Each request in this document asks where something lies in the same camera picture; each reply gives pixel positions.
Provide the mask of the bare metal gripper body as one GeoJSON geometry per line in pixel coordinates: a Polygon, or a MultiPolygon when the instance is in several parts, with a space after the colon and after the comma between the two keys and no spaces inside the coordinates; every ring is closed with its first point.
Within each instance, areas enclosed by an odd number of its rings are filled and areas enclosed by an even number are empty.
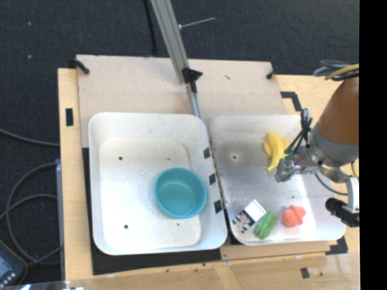
{"type": "Polygon", "coordinates": [[[317,159],[309,146],[299,147],[296,152],[290,154],[289,159],[292,174],[322,173],[326,175],[328,173],[328,168],[321,160],[317,159]]]}

